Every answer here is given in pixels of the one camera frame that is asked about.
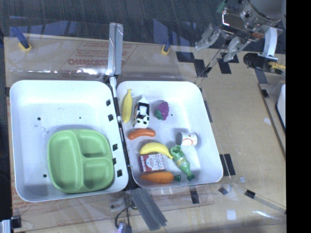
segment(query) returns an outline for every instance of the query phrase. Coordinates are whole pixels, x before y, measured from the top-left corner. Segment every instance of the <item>white can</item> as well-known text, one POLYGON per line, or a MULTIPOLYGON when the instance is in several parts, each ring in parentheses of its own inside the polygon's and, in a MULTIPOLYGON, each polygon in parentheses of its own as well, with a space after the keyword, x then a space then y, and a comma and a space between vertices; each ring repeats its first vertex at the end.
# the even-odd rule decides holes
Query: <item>white can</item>
POLYGON ((181 146, 195 146, 198 143, 196 133, 178 132, 176 135, 176 144, 181 146))

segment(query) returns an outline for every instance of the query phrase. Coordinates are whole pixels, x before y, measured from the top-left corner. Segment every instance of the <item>orange carrot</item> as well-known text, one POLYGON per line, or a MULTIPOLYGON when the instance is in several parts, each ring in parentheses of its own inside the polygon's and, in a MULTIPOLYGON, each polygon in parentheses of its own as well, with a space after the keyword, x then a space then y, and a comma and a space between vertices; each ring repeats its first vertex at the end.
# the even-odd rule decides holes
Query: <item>orange carrot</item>
POLYGON ((141 175, 141 178, 148 181, 153 181, 156 183, 170 183, 173 180, 180 181, 180 175, 173 175, 171 172, 155 172, 141 175))
POLYGON ((150 130, 150 129, 139 129, 139 130, 135 130, 131 133, 129 133, 128 138, 130 140, 133 140, 139 136, 151 136, 154 137, 156 135, 156 132, 154 130, 150 130))

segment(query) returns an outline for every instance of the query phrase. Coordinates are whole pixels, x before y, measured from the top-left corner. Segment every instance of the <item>hot dog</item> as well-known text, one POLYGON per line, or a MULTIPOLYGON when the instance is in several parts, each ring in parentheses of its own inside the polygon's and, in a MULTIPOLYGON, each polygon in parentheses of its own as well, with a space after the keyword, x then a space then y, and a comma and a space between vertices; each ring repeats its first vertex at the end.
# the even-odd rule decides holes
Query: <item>hot dog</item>
POLYGON ((133 132, 130 132, 129 135, 127 136, 130 140, 133 140, 139 136, 150 136, 154 137, 156 135, 156 132, 154 130, 150 129, 139 129, 135 130, 133 132))

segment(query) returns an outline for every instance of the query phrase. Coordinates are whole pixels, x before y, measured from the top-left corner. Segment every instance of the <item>green plate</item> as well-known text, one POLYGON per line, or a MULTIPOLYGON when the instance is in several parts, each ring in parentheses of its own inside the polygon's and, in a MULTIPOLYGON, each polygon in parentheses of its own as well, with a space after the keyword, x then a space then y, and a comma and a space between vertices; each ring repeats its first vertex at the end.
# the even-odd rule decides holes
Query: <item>green plate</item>
POLYGON ((48 163, 53 185, 66 193, 108 187, 114 178, 107 138, 94 130, 62 130, 48 143, 48 163))

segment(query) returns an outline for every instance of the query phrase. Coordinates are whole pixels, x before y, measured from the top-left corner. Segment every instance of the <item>yellow banana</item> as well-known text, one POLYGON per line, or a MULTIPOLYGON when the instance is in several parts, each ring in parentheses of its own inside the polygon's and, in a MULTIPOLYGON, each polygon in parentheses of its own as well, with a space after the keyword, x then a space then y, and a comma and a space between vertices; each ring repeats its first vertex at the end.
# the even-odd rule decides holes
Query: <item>yellow banana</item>
POLYGON ((128 122, 131 118, 133 104, 131 91, 131 89, 127 89, 127 94, 123 102, 122 119, 124 122, 128 122))
POLYGON ((170 159, 173 158, 170 154, 169 149, 164 144, 158 142, 149 142, 144 146, 142 146, 142 148, 139 151, 140 154, 148 154, 151 152, 162 153, 168 156, 170 159))

